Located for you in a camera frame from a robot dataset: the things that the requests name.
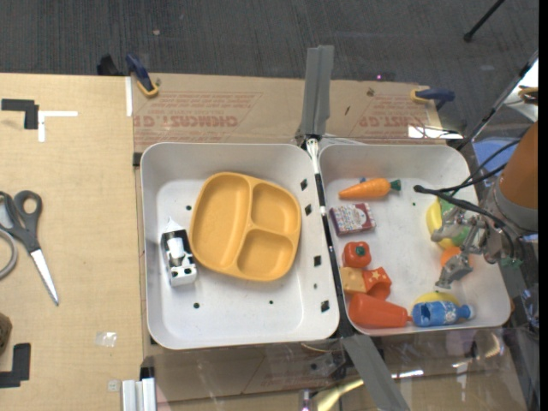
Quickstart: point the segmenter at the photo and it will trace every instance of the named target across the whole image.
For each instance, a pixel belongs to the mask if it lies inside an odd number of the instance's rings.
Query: scissors blade
[[[56,306],[59,306],[59,298],[57,297],[55,286],[53,286],[53,280],[51,279],[50,270],[48,269],[48,265],[45,263],[45,257],[42,253],[42,250],[38,249],[33,251],[31,253],[31,256],[33,257],[34,264],[38,268],[38,272],[42,277],[42,281],[44,282],[45,287],[50,293],[53,302],[56,304]]]

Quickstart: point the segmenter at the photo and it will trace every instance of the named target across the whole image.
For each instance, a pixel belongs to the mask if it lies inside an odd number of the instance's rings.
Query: scissors
[[[36,207],[33,211],[25,210],[25,202],[27,200],[34,201]],[[45,257],[37,237],[38,219],[42,212],[42,198],[30,190],[23,190],[13,198],[5,192],[0,192],[0,204],[2,202],[8,214],[10,225],[7,226],[6,223],[0,222],[0,229],[7,231],[15,239],[23,243],[33,258],[34,264],[51,298],[59,306],[59,298],[57,297],[50,270],[45,263]]]

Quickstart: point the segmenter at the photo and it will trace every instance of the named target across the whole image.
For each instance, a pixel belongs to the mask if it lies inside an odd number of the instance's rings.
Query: plastic tray
[[[299,203],[301,235],[289,271],[270,282],[197,266],[196,281],[171,288],[159,241],[169,218],[189,229],[211,176],[235,172],[288,190]],[[337,329],[339,311],[313,166],[292,145],[158,143],[141,159],[146,316],[166,348],[313,341]]]
[[[219,172],[202,186],[190,223],[194,258],[210,270],[260,282],[286,274],[301,233],[296,198],[277,184]]]
[[[460,184],[470,173],[466,159],[448,146],[334,144],[321,151],[319,167],[327,210],[348,204],[348,201],[338,198],[338,191],[357,183],[362,177],[383,176],[402,180],[401,192],[364,200],[375,219],[375,230],[336,236],[332,221],[330,227],[339,265],[342,266],[341,255],[346,242],[366,241],[372,255],[367,269],[382,266],[392,281],[387,301],[411,311],[420,295],[438,289],[434,284],[441,271],[439,261],[443,251],[437,243],[430,241],[426,226],[426,210],[435,197],[417,194],[413,186],[446,188]],[[477,204],[474,188],[462,189],[457,197]],[[429,328],[420,328],[413,323],[389,329],[354,327],[371,336],[498,327],[510,315],[509,296],[501,271],[498,265],[488,264],[479,255],[472,255],[470,261],[474,270],[462,280],[453,282],[450,292],[461,303],[474,306],[474,319]]]

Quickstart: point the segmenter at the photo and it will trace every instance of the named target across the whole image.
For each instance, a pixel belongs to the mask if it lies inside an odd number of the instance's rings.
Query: scissors handle
[[[0,197],[6,206],[9,219],[12,225],[6,227],[0,223],[0,228],[19,239],[29,253],[40,249],[37,237],[38,218],[42,212],[42,199],[35,192],[23,190],[14,198],[5,192],[0,192]],[[25,201],[33,200],[36,208],[34,211],[25,210]]]

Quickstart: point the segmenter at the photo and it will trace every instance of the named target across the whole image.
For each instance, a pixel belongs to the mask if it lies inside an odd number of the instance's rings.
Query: dark gray floor
[[[0,0],[0,72],[96,74],[128,52],[150,72],[302,78],[334,45],[333,79],[447,88],[448,126],[471,129],[539,48],[539,0]]]

